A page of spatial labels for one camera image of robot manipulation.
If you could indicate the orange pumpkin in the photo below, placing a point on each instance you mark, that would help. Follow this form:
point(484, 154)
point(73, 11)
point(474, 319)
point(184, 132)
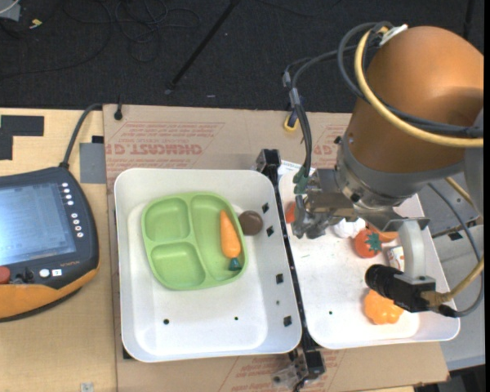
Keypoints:
point(381, 313)

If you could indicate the brown cardboard board red print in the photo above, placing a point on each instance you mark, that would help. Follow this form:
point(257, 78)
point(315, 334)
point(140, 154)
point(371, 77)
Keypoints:
point(179, 137)

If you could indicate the white plastic tray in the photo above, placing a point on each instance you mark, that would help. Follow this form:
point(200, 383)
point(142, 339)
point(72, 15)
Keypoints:
point(212, 325)
point(335, 284)

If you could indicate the red tomato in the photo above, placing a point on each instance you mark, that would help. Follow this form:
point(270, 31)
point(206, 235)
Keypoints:
point(365, 245)

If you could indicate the brown round biscuit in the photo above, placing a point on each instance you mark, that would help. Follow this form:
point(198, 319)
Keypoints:
point(250, 223)

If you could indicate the orange curved slice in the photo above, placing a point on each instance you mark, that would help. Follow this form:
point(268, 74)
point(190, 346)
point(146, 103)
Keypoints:
point(388, 236)

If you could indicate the small white and orange carton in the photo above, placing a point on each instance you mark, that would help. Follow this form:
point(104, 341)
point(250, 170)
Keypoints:
point(395, 257)

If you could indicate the white crumpled toy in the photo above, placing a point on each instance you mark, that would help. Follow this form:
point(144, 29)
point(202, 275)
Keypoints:
point(345, 229)

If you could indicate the black cylinder on white bracket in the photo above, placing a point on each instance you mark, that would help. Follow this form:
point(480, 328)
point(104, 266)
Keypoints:
point(396, 286)

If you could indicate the small red toy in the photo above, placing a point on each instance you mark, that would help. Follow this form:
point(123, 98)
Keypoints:
point(290, 214)

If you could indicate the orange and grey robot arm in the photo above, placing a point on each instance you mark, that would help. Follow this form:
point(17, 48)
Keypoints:
point(416, 96)

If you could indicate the thin black rod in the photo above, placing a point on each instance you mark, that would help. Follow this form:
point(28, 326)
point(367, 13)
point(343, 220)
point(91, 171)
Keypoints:
point(297, 284)

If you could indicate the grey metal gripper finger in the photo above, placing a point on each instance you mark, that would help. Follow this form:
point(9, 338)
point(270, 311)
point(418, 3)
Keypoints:
point(300, 225)
point(320, 227)

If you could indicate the orange carrot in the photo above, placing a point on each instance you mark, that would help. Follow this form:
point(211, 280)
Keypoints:
point(230, 237)

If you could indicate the green divided plate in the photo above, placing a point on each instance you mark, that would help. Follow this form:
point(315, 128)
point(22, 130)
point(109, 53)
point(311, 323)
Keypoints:
point(175, 259)

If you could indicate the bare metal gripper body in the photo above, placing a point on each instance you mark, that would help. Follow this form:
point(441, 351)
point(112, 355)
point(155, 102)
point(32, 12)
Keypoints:
point(330, 200)

